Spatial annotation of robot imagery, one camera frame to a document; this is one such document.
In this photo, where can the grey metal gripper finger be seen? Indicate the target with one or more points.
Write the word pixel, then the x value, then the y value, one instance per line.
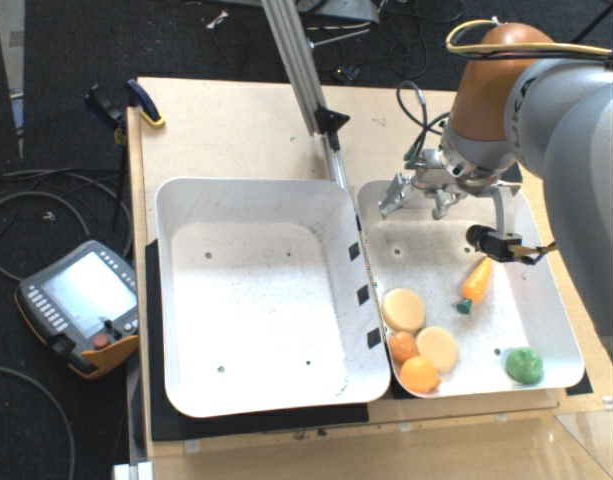
pixel 396 195
pixel 443 205

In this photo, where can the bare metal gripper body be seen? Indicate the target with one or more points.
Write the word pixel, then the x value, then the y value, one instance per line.
pixel 438 173

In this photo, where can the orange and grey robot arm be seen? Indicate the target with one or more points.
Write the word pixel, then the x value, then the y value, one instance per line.
pixel 551 118

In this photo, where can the thin black and white rod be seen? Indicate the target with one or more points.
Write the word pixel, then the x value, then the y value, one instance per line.
pixel 366 263

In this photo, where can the orange carrot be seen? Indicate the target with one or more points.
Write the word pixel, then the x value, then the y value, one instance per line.
pixel 477 282

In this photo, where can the black block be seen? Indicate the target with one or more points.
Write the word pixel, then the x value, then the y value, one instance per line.
pixel 330 119

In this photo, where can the beige round biscuit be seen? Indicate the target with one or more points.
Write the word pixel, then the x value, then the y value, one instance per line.
pixel 403 309
pixel 438 349

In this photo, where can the white plastic tray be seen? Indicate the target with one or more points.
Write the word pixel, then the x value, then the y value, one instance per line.
pixel 516 313
pixel 256 298

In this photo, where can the small orange toy fruit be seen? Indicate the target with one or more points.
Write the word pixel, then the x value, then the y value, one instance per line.
pixel 402 346

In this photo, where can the orange toy orange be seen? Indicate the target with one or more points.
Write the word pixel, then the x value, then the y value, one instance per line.
pixel 418 374

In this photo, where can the green toy pepper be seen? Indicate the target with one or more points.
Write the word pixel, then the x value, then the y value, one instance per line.
pixel 524 365

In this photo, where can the pale wood board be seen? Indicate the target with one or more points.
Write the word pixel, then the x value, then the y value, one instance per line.
pixel 226 128

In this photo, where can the black cylinder on white bracket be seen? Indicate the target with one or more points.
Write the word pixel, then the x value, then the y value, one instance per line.
pixel 496 243

